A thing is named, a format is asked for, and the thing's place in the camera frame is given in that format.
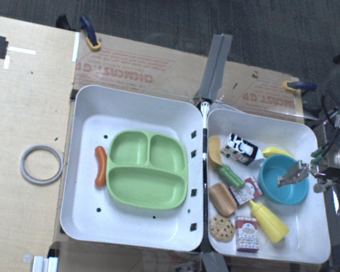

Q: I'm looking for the yellow banana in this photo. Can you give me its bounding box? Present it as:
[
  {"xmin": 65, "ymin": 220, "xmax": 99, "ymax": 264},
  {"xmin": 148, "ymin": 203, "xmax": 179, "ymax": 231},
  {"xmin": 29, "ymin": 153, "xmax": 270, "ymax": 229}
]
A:
[{"xmin": 260, "ymin": 144, "xmax": 294, "ymax": 163}]

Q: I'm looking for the white tape roll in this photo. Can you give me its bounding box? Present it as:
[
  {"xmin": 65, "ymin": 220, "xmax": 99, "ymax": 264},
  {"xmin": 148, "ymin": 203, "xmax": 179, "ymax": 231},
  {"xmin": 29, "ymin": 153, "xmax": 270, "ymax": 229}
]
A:
[{"xmin": 16, "ymin": 140, "xmax": 67, "ymax": 189}]

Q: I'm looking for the thin black and white rod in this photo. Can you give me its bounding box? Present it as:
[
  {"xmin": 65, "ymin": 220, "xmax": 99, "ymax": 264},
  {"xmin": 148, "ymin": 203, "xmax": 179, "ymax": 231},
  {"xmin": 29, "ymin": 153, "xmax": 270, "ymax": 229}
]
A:
[{"xmin": 174, "ymin": 100, "xmax": 229, "ymax": 253}]

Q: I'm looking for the tan chocolate chip biscuit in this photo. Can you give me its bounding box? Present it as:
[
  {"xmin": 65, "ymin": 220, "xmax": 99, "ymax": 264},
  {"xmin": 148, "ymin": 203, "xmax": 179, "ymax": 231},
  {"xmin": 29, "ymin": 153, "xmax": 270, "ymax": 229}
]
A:
[{"xmin": 206, "ymin": 213, "xmax": 238, "ymax": 246}]

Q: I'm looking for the yellow mustard bottle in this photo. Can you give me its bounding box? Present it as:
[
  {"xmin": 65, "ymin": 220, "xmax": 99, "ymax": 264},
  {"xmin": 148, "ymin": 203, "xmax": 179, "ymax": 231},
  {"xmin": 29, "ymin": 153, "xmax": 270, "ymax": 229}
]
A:
[{"xmin": 242, "ymin": 199, "xmax": 294, "ymax": 246}]

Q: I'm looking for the red and white carton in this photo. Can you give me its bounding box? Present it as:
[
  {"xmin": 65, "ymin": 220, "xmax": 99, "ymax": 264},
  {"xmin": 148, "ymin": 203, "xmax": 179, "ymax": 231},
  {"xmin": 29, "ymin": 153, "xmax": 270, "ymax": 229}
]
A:
[
  {"xmin": 229, "ymin": 214, "xmax": 265, "ymax": 256},
  {"xmin": 226, "ymin": 173, "xmax": 266, "ymax": 210}
]

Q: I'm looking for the blue bowl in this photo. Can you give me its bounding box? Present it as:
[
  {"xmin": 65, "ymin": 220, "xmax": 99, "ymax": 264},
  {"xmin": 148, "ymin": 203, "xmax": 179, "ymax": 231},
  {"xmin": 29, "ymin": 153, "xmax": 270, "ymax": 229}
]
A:
[{"xmin": 253, "ymin": 150, "xmax": 314, "ymax": 209}]

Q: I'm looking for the green divided plate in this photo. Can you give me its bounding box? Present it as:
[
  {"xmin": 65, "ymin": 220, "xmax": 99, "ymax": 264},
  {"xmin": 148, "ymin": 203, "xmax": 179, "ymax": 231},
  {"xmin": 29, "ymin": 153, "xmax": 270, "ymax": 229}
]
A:
[{"xmin": 99, "ymin": 124, "xmax": 197, "ymax": 216}]

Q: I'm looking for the white plastic tray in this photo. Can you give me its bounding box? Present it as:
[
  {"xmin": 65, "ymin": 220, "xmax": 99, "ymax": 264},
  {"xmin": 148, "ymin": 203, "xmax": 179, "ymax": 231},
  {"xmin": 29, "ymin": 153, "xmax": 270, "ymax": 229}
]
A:
[
  {"xmin": 51, "ymin": 81, "xmax": 227, "ymax": 262},
  {"xmin": 183, "ymin": 106, "xmax": 340, "ymax": 272}
]

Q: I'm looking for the black and white carton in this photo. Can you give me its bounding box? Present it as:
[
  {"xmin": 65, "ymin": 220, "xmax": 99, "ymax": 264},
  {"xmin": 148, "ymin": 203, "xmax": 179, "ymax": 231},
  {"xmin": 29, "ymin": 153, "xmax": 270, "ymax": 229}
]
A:
[{"xmin": 218, "ymin": 131, "xmax": 262, "ymax": 168}]

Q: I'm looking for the orange sausage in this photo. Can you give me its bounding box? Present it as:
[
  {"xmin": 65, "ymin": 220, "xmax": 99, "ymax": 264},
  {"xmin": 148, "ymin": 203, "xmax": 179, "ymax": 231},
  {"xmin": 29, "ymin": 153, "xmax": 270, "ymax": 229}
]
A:
[{"xmin": 88, "ymin": 144, "xmax": 113, "ymax": 189}]

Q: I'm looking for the brown cardboard board red print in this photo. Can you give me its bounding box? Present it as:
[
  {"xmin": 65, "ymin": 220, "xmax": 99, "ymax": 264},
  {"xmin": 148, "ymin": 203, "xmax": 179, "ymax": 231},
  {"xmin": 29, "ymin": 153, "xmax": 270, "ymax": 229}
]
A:
[{"xmin": 37, "ymin": 29, "xmax": 340, "ymax": 272}]

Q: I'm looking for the brown hot dog bun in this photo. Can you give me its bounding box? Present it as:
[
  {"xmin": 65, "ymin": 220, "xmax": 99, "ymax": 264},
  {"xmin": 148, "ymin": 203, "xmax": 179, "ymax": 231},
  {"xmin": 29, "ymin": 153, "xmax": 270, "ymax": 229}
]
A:
[{"xmin": 204, "ymin": 180, "xmax": 242, "ymax": 220}]

